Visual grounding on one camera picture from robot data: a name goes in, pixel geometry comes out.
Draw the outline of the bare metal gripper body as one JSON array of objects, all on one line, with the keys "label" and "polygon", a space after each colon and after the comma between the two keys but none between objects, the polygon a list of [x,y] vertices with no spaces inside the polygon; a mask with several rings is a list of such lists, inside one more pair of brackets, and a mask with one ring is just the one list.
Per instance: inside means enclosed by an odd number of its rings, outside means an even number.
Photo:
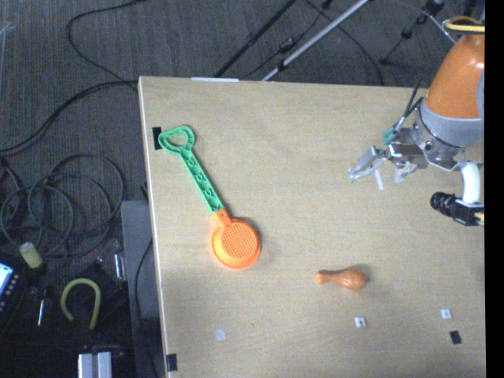
[{"label": "bare metal gripper body", "polygon": [[446,171],[459,168],[455,159],[460,147],[438,139],[422,123],[385,131],[385,156],[401,171],[426,169],[429,165]]}]

